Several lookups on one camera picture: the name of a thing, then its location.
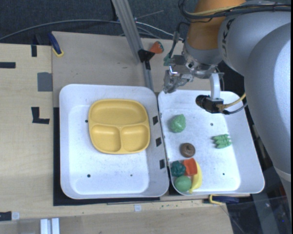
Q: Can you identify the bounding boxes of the dark green broccoli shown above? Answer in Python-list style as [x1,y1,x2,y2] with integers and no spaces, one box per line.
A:
[170,160,187,177]

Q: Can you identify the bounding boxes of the yellow divided plate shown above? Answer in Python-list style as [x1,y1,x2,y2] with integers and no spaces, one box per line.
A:
[88,98,151,155]

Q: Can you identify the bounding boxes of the brown doughnut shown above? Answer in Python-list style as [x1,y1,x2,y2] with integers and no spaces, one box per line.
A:
[180,142,196,159]

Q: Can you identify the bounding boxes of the white plastic tray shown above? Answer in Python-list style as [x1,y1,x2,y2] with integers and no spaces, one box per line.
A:
[59,83,170,200]
[157,89,266,196]

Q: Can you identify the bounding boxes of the light green lettuce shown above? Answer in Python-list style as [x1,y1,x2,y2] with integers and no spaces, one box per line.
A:
[170,114,187,134]

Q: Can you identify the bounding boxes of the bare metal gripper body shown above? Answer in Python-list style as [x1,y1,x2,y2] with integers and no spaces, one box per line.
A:
[169,54,218,80]

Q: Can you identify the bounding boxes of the red pepper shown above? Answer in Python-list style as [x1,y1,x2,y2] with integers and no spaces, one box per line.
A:
[183,157,198,176]

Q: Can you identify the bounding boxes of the black cylinder on white bracket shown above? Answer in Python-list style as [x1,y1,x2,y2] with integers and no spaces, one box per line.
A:
[195,73,225,114]

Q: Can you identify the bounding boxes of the yellow banana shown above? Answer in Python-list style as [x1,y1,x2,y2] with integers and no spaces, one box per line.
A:
[188,160,203,195]

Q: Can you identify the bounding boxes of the green pea pods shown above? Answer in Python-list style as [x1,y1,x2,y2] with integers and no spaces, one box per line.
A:
[211,134,232,149]

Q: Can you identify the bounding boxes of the green ball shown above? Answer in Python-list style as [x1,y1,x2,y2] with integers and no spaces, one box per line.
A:
[174,175,192,193]

